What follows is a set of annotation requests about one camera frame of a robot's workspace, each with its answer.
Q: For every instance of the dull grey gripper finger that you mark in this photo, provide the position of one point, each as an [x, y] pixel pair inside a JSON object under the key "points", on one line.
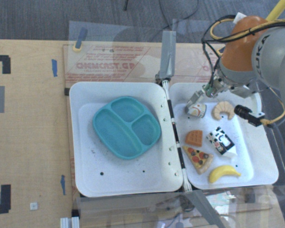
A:
{"points": [[192, 101]]}

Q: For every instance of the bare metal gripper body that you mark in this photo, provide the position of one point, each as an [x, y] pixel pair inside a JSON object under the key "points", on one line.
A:
{"points": [[215, 87]]}

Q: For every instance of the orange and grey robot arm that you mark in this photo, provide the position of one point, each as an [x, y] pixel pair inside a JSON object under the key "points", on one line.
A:
{"points": [[242, 46]]}

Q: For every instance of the small white can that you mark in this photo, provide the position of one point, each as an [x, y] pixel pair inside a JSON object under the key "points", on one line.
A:
{"points": [[199, 111]]}

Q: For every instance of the beige toy croissant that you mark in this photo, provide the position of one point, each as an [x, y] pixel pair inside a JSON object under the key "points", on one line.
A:
{"points": [[224, 108]]}

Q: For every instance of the orange toy waffle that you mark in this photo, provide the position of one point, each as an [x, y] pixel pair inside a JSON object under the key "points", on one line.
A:
{"points": [[194, 138]]}

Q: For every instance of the thin black and white rod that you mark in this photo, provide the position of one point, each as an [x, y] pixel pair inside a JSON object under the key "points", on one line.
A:
{"points": [[176, 136]]}

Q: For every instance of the black and white milk carton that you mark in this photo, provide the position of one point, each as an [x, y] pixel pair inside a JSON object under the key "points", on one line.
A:
{"points": [[221, 140]]}

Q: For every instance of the toy pizza slice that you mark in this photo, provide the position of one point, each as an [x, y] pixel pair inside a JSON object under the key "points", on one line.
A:
{"points": [[199, 159]]}

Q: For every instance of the blue divided plate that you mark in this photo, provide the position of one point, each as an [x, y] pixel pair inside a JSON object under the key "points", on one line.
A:
{"points": [[123, 129]]}

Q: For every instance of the yellow banana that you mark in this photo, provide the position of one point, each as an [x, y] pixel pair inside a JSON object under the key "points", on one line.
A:
{"points": [[222, 172]]}

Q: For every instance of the white plastic tray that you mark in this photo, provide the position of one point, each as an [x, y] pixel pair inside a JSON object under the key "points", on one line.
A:
{"points": [[123, 174], [251, 155]]}

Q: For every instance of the brown cardboard board red print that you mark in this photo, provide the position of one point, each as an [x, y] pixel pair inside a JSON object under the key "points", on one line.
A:
{"points": [[97, 65]]}

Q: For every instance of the black cylinder on white bracket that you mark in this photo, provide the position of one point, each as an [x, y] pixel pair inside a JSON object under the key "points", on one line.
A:
{"points": [[248, 115]]}

